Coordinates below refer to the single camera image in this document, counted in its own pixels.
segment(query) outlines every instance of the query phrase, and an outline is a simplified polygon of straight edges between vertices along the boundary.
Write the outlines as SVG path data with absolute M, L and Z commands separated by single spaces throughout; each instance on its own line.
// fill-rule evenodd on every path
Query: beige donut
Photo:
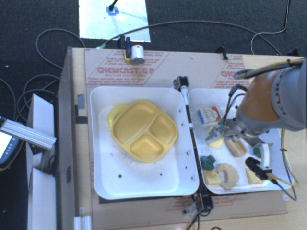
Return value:
M 226 174 L 226 181 L 221 183 L 221 187 L 229 190 L 233 188 L 238 180 L 239 180 L 239 174 L 238 171 L 232 167 L 230 164 L 222 163 L 217 167 L 217 172 L 225 171 Z

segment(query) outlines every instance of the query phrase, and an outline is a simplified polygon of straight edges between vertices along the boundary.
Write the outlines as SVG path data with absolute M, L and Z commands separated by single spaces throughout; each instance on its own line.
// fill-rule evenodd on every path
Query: device screen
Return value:
M 4 154 L 8 144 L 10 143 L 12 136 L 7 135 L 0 131 L 0 158 Z

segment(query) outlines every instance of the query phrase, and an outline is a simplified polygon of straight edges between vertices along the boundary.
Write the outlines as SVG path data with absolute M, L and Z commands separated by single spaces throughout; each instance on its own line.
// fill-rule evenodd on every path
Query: yellow plate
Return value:
M 112 123 L 113 139 L 141 162 L 155 162 L 178 137 L 175 122 L 158 106 L 138 100 L 123 110 Z

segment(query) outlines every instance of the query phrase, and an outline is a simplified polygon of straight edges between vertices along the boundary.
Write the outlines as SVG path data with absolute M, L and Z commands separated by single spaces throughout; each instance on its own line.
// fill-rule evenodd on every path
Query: white tray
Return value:
M 165 111 L 178 127 L 178 138 L 154 163 L 131 157 L 112 138 L 106 117 L 120 103 L 151 101 Z M 171 88 L 102 86 L 89 99 L 89 132 L 94 150 L 94 186 L 105 199 L 193 194 L 199 177 L 183 96 Z
M 246 155 L 242 157 L 234 157 L 230 150 L 227 148 L 225 143 L 219 148 L 213 148 L 206 144 L 205 139 L 208 135 L 209 125 L 203 125 L 197 114 L 197 110 L 200 108 L 210 108 L 218 107 L 222 112 L 222 116 L 225 113 L 226 105 L 228 101 L 229 90 L 225 89 L 193 89 L 189 92 L 189 104 L 191 111 L 191 118 L 194 126 L 194 133 L 196 139 L 196 145 L 198 149 L 199 156 L 209 156 L 212 155 L 216 162 L 214 163 L 215 169 L 221 163 L 228 163 L 232 165 L 239 174 L 239 181 L 235 187 L 230 190 L 222 188 L 220 185 L 207 185 L 207 188 L 216 194 L 234 194 L 234 193 L 246 193 L 246 192 L 256 192 L 256 191 L 270 191 L 270 190 L 280 190 L 278 186 L 266 180 L 262 184 L 249 184 L 245 169 L 245 160 L 247 157 L 254 157 L 252 152 L 252 147 L 247 143 L 245 145 L 248 148 Z M 242 101 L 242 96 L 236 99 L 236 104 L 239 105 Z M 227 118 L 235 117 L 236 109 L 232 108 L 228 114 Z M 270 149 L 270 167 L 273 169 L 273 173 L 280 178 L 288 180 L 285 167 L 283 166 L 282 154 L 280 149 L 280 134 L 277 129 L 270 130 L 268 134 L 263 134 L 260 138 L 266 143 L 273 143 Z M 289 188 L 290 186 L 280 182 L 284 188 Z

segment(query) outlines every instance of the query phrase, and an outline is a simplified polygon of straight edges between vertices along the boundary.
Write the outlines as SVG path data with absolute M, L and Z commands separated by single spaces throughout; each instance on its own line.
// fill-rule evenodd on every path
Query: electronic device with screen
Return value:
M 10 166 L 22 144 L 22 140 L 0 131 L 0 172 Z

